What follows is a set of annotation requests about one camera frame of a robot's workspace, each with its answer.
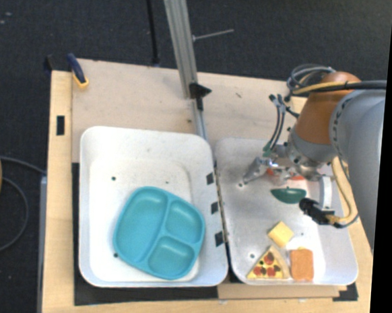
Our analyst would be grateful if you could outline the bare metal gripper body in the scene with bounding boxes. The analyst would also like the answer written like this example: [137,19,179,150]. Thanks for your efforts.
[265,143,326,182]

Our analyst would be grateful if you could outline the orange carrot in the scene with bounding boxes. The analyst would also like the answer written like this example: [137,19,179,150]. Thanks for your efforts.
[265,167,306,182]

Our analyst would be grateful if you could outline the green bowl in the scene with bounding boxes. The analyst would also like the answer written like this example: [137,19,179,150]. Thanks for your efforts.
[269,185,308,206]

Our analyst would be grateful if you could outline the white plastic tray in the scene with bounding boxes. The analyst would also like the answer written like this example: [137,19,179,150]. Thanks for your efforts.
[202,135,369,295]
[68,124,240,298]

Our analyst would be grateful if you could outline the yellow cheese block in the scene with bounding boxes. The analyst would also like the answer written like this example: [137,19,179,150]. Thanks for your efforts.
[266,219,296,250]

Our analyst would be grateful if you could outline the orange bread slice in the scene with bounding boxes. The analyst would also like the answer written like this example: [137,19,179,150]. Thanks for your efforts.
[287,247,317,284]

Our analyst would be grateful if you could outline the black block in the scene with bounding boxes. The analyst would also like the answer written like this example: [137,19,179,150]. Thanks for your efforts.
[188,81,214,102]

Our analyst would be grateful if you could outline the pizza slice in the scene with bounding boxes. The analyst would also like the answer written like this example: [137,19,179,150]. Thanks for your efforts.
[246,242,295,283]

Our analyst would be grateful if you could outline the blue divided plate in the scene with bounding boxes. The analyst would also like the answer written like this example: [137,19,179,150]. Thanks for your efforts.
[109,182,209,284]

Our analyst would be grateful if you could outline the pale wood board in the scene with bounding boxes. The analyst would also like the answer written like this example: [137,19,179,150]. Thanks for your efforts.
[53,57,358,310]

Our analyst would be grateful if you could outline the black cylinder on white bracket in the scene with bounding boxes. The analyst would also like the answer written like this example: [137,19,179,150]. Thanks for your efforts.
[298,174,339,227]

